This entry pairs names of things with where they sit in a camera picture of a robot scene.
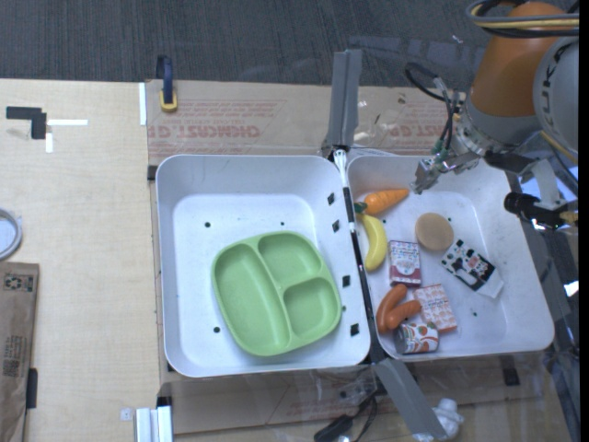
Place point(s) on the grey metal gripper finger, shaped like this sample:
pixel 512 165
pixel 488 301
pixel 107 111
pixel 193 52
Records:
pixel 419 184
pixel 427 166

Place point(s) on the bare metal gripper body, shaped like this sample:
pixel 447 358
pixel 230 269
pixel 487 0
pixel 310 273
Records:
pixel 465 157

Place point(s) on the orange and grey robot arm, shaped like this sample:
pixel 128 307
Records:
pixel 506 76

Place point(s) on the orange carrot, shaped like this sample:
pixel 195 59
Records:
pixel 384 200

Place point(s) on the tan round biscuit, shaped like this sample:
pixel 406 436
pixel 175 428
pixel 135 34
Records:
pixel 434 231

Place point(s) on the yellow banana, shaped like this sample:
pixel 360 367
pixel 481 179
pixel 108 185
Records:
pixel 376 242

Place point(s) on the red and white carton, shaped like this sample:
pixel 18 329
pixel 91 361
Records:
pixel 405 263

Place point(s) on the black and white packet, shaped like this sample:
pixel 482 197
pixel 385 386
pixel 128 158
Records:
pixel 467 263

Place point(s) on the orange and white carton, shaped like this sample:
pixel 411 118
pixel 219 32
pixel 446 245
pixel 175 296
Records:
pixel 436 306

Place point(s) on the orange sausage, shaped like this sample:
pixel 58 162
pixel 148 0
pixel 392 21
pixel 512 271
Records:
pixel 386 304
pixel 405 313

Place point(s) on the white plastic tray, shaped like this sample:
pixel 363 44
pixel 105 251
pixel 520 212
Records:
pixel 497 302
pixel 193 293

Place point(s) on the white can orange green print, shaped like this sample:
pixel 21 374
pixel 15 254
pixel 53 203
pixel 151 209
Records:
pixel 416 339

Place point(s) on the brown cardboard board red print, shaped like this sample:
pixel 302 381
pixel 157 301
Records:
pixel 239 122

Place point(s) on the green divided plate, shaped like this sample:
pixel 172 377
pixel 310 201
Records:
pixel 257 293

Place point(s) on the white crumpled paper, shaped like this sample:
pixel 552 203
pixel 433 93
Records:
pixel 448 415

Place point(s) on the brown paper bag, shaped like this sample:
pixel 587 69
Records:
pixel 14 352

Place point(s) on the black cylinder on white bracket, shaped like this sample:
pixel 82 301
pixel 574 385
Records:
pixel 524 204

